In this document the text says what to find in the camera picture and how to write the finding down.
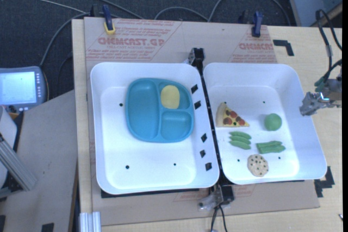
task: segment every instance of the white tray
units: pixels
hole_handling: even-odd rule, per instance
[[[299,107],[304,94],[297,73],[282,64],[211,63],[204,68],[204,79],[214,122],[221,102],[236,111],[249,127],[216,127],[223,172],[235,184],[319,179],[327,166],[312,118],[302,116]],[[277,131],[264,128],[264,117],[277,113],[282,126]],[[252,136],[251,149],[232,146],[230,131]],[[256,177],[247,168],[247,158],[257,154],[256,143],[282,141],[281,153],[263,154],[269,172]]]
[[[102,62],[90,74],[95,126],[96,175],[102,190],[112,195],[197,189],[219,178],[207,106],[197,69],[187,64]],[[178,82],[195,104],[191,135],[175,143],[136,139],[126,123],[126,94],[131,82],[162,78]]]

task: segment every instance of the screen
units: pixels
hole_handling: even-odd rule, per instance
[[[36,103],[35,72],[0,73],[0,104]]]

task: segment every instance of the black clip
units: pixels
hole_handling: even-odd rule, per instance
[[[203,75],[204,48],[192,48],[189,54],[189,64],[196,67],[200,75]]]
[[[238,17],[238,23],[249,23],[248,22],[248,14],[249,14],[249,10],[244,10],[241,15]]]
[[[262,21],[263,15],[261,12],[256,11],[254,14],[253,22],[254,26],[251,28],[251,35],[253,37],[260,37],[261,36],[261,21]]]
[[[89,12],[90,17],[99,17],[99,12],[98,12],[98,5],[93,4],[91,7],[91,10]]]
[[[103,5],[103,13],[105,17],[104,27],[108,35],[112,35],[116,32],[115,26],[113,24],[113,19],[111,18],[111,13],[107,5]]]

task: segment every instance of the blue divided plate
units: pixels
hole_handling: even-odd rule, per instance
[[[179,90],[177,109],[162,105],[160,94],[167,85]],[[179,142],[194,127],[194,109],[189,91],[181,84],[156,78],[141,78],[128,87],[126,121],[129,131],[139,140],[148,142]]]

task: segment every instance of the pizza slice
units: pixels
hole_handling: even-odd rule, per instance
[[[230,109],[226,103],[221,103],[216,113],[217,127],[249,127],[235,111]]]

